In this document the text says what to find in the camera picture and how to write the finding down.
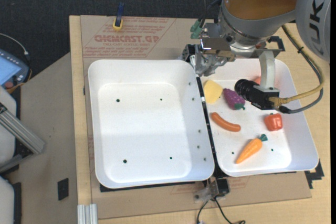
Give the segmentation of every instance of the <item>toy red pepper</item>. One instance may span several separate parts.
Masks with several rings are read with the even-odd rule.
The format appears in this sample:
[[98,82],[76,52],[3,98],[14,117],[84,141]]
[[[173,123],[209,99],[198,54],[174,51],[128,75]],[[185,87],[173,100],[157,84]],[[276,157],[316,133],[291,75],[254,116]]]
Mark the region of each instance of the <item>toy red pepper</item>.
[[282,128],[282,116],[279,113],[266,116],[264,122],[269,131],[276,131]]

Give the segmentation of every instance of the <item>carrot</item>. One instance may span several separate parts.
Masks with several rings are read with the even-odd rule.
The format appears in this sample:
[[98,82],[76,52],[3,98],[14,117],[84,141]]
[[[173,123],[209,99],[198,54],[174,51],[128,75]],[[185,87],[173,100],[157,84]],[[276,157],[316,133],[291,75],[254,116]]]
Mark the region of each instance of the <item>carrot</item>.
[[230,123],[226,120],[224,120],[221,116],[218,115],[218,113],[213,112],[211,113],[211,119],[218,124],[220,127],[231,131],[231,132],[239,132],[240,131],[240,125],[239,124],[234,124]]
[[236,163],[241,163],[246,160],[248,157],[251,157],[253,154],[257,153],[262,148],[262,142],[267,141],[267,136],[262,134],[259,138],[251,140],[243,149],[239,155]]

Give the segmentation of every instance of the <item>orange sausage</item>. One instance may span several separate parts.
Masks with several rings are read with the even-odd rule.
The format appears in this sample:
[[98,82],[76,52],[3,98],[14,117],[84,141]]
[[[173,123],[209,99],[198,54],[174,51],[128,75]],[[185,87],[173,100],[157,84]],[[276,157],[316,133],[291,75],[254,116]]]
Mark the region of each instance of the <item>orange sausage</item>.
[[230,122],[224,120],[216,112],[211,113],[211,119],[216,124],[218,124],[220,127],[224,128],[228,131],[231,131],[231,132],[239,132],[240,131],[240,125],[239,124],[230,123]]

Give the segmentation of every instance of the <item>yellow toy cheese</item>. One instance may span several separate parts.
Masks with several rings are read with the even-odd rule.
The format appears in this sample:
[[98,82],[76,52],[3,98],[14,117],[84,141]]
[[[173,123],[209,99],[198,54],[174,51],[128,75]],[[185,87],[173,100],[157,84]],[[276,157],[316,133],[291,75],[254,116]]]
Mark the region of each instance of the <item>yellow toy cheese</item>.
[[223,88],[218,83],[207,80],[203,86],[205,102],[208,104],[215,103],[223,92]]

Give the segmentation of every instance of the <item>green connector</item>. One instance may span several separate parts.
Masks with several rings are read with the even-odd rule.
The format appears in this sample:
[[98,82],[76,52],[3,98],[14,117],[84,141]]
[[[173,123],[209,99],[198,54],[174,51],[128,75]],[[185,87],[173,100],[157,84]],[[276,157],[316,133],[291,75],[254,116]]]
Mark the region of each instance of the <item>green connector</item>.
[[190,38],[191,39],[199,39],[201,31],[202,31],[202,28],[198,26],[196,28],[196,30],[190,35]]
[[194,25],[190,28],[190,32],[194,32],[198,28],[198,26],[199,26],[200,23],[201,22],[199,20],[196,20],[196,22],[194,23]]

